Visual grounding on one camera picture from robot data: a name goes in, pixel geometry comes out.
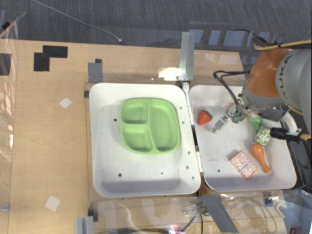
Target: white diamond marker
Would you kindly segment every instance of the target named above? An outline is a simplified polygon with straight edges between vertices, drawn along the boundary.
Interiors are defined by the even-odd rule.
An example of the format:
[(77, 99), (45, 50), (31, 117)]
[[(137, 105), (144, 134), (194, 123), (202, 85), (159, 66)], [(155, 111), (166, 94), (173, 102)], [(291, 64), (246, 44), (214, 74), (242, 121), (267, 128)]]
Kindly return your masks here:
[(63, 108), (67, 108), (70, 104), (72, 104), (73, 102), (69, 99), (69, 98), (65, 98), (64, 100), (62, 100), (59, 104), (63, 107)]
[(48, 201), (46, 202), (45, 207), (55, 212), (59, 206), (59, 203), (60, 203), (60, 200), (51, 195)]

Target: red and white box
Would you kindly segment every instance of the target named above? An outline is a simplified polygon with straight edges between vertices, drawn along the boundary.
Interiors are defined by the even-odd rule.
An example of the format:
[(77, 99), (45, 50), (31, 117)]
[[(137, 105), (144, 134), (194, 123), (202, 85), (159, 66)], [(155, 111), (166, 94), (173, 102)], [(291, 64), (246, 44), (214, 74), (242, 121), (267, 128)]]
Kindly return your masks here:
[(249, 178), (255, 171), (257, 171), (257, 168), (242, 151), (238, 152), (233, 158), (231, 158), (230, 163), (232, 163), (236, 170), (238, 170), (245, 179)]

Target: white tray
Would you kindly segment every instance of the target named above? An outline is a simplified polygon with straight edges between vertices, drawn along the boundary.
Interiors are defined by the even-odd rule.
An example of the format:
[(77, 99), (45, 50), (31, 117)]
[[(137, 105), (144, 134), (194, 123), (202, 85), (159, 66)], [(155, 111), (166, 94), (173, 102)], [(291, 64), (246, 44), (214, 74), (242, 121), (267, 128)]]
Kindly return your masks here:
[[(231, 89), (236, 96), (242, 90), (241, 87)], [(205, 180), (209, 187), (219, 192), (234, 192), (288, 189), (295, 185), (296, 173), (285, 141), (271, 139), (264, 148), (266, 163), (272, 169), (265, 174), (258, 161), (249, 153), (256, 131), (248, 119), (239, 124), (229, 120), (219, 132), (211, 132), (214, 124), (234, 103), (223, 86), (194, 86), (190, 90), (190, 101), (195, 121), (201, 109), (213, 116), (209, 123), (195, 126)], [(268, 120), (264, 120), (263, 124), (280, 127), (279, 123)], [(238, 151), (243, 151), (258, 169), (248, 179), (244, 179), (229, 162), (229, 158)]]
[[(120, 108), (131, 98), (160, 98), (175, 107), (181, 133), (179, 147), (160, 155), (136, 154), (124, 146)], [(99, 83), (90, 91), (93, 179), (103, 197), (191, 194), (200, 174), (184, 92), (173, 85)]]

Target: toy chicken leg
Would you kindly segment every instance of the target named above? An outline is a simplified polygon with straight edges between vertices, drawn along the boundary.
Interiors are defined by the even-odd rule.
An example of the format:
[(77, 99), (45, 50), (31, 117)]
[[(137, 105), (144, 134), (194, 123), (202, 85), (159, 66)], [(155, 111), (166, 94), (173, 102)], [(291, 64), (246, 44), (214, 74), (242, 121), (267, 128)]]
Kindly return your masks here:
[(259, 161), (259, 163), (262, 166), (262, 170), (264, 173), (268, 173), (271, 171), (270, 167), (268, 167), (267, 164), (265, 163), (264, 150), (260, 144), (258, 144), (258, 143), (253, 144), (250, 147), (250, 153), (252, 154), (252, 156), (254, 156), (255, 159), (257, 159)]

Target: wooden table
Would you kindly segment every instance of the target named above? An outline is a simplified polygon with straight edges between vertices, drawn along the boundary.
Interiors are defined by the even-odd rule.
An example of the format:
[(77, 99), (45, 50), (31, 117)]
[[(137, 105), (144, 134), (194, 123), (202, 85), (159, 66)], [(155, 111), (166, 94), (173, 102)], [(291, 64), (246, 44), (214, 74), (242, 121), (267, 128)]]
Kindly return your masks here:
[[(42, 52), (43, 45), (68, 46), (68, 58), (51, 58), (49, 72), (34, 72), (34, 53)], [(88, 63), (102, 59), (104, 81), (133, 82), (139, 77), (163, 83), (157, 71), (178, 67), (180, 50), (24, 40), (18, 47), (9, 234), (73, 234), (75, 217), (86, 217), (89, 207), (84, 98)], [(239, 54), (195, 51), (198, 83), (216, 83), (212, 72), (219, 69), (242, 70)], [(236, 77), (231, 84), (243, 81)], [(73, 102), (67, 108), (59, 104), (65, 98)], [(51, 195), (60, 200), (55, 212), (45, 207)], [(208, 225), (216, 229), (213, 222)]]

